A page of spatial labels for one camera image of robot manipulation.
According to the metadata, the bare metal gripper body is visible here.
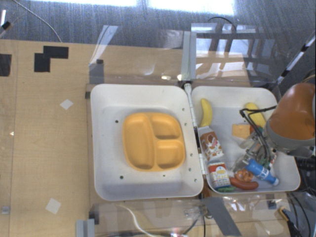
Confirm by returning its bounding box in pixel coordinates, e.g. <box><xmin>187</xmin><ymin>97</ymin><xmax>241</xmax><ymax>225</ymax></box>
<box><xmin>243</xmin><ymin>132</ymin><xmax>269</xmax><ymax>160</ymax></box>

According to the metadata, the brown pretzel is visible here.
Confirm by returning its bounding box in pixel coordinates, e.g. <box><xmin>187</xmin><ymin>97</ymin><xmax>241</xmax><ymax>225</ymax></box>
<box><xmin>234</xmin><ymin>169</ymin><xmax>254</xmax><ymax>183</ymax></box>

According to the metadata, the blue and white bottle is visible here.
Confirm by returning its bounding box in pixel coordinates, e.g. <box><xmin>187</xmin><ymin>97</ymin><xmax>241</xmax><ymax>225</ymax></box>
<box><xmin>244</xmin><ymin>158</ymin><xmax>280</xmax><ymax>186</ymax></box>

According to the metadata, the orange square cracker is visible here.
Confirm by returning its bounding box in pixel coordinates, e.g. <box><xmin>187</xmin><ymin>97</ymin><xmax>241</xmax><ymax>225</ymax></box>
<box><xmin>232</xmin><ymin>123</ymin><xmax>251</xmax><ymax>140</ymax></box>

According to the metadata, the red sausage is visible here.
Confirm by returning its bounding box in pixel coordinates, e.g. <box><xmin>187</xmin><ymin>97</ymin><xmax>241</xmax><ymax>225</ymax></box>
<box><xmin>229</xmin><ymin>177</ymin><xmax>260</xmax><ymax>191</ymax></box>

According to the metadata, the white and red can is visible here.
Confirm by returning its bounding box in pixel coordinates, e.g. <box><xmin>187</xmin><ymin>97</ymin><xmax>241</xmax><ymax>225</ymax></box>
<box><xmin>207</xmin><ymin>161</ymin><xmax>232</xmax><ymax>190</ymax></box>

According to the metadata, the yellow banana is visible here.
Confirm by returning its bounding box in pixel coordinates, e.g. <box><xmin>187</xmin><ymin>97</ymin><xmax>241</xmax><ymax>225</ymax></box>
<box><xmin>244</xmin><ymin>102</ymin><xmax>267</xmax><ymax>129</ymax></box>
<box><xmin>199</xmin><ymin>98</ymin><xmax>214</xmax><ymax>128</ymax></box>

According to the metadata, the white and brown carton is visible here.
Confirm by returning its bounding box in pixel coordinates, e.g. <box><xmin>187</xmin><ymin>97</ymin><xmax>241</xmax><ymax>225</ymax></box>
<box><xmin>197</xmin><ymin>125</ymin><xmax>225</xmax><ymax>162</ymax></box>

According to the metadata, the white plastic tray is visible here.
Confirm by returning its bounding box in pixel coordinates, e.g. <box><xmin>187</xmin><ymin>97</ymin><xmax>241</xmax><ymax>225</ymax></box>
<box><xmin>191</xmin><ymin>85</ymin><xmax>302</xmax><ymax>195</ymax></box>
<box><xmin>89</xmin><ymin>83</ymin><xmax>204</xmax><ymax>202</ymax></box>

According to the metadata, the thin black and white rod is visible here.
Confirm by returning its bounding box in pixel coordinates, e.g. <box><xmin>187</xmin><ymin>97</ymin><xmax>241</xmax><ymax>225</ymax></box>
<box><xmin>184</xmin><ymin>82</ymin><xmax>206</xmax><ymax>175</ymax></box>

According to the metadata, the orange divided plate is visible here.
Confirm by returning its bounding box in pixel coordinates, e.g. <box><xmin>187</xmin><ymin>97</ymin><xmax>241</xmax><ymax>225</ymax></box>
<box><xmin>122</xmin><ymin>112</ymin><xmax>187</xmax><ymax>172</ymax></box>

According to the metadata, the pale wood board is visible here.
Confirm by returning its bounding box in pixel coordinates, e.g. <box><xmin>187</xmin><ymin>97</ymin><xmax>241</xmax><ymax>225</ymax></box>
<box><xmin>0</xmin><ymin>39</ymin><xmax>293</xmax><ymax>237</ymax></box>

